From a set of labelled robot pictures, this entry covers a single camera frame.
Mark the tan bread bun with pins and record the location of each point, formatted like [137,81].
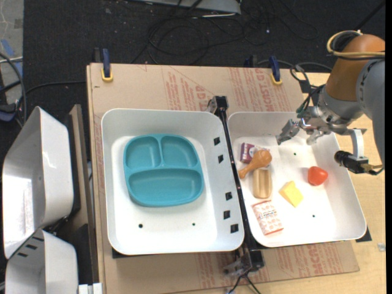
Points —
[262,184]

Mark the brown chicken drumstick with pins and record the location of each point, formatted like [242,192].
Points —
[260,159]

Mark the white plastic tray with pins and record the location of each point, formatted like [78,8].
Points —
[171,225]
[321,219]

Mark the purple and white carton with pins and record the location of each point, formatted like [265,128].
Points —
[246,153]

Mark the orange and white packet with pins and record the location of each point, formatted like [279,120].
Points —
[268,217]

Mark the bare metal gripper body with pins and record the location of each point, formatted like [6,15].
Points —
[318,122]

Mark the blue divided plate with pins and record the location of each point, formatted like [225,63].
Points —
[163,176]

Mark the red tomato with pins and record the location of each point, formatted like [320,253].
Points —
[317,175]

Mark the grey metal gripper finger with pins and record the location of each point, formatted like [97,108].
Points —
[288,132]
[314,136]

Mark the yellow cheese wedge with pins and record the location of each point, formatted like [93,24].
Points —
[291,194]

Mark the black cylinder on white bracket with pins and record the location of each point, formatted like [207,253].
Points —
[358,142]

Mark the brown cardboard board red print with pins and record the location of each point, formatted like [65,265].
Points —
[171,87]

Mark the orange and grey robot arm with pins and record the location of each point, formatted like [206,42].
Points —
[346,72]

